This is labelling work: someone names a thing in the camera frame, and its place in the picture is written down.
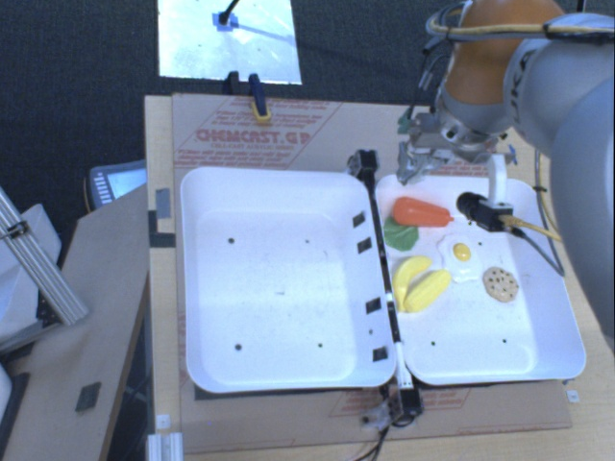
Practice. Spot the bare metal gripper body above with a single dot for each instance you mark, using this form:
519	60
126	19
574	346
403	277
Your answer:
444	138

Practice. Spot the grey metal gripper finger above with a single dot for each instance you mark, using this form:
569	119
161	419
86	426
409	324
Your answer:
423	166
401	165

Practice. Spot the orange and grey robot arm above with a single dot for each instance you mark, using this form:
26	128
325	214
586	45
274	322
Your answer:
543	89

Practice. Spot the orange carrot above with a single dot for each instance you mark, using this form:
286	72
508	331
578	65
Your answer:
420	211

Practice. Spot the green lettuce leaf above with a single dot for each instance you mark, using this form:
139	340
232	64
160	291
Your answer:
401	235

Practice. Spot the white fried egg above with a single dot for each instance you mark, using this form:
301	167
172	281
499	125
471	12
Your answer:
459	257

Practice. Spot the thin black and white rod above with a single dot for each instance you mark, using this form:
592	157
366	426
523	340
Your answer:
384	267

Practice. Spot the yellow banana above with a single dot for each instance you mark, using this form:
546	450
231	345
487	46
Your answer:
420	283

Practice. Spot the brown cardboard board red print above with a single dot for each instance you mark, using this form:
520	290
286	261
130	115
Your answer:
288	128

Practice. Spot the brown chocolate chip biscuit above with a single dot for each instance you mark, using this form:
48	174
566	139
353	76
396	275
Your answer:
501	284

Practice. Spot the white plastic tray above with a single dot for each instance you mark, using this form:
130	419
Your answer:
475	324
283	281

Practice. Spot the black cylinder on white bracket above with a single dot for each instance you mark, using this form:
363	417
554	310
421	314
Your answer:
487	204

